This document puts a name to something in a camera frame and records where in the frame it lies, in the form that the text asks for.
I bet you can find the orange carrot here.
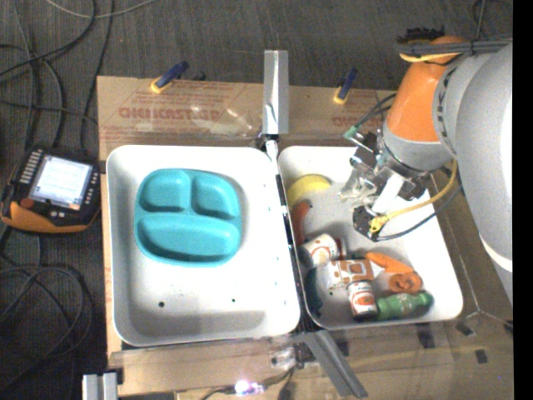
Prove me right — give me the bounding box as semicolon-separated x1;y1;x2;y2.
365;251;416;276

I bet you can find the white can orange print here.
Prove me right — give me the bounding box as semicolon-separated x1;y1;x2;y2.
298;232;347;268

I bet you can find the white plastic tray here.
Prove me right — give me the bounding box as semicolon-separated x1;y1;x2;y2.
105;144;302;348
276;144;465;332

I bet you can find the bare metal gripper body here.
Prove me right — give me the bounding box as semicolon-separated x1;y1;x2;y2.
348;131;431;202

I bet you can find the green bottle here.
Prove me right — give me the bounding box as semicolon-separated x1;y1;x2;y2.
375;290;435;323

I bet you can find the white carton brown print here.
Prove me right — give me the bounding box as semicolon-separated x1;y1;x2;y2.
321;257;385;292

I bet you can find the blue divided plate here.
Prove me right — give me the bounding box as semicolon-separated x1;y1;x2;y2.
132;167;244;267

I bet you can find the small can red label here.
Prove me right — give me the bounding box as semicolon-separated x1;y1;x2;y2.
346;279;380;320

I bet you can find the orange-brown sausage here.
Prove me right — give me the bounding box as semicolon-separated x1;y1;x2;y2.
290;198;315;248

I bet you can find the brown cardboard board red print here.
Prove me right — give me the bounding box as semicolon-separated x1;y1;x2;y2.
96;75;514;396

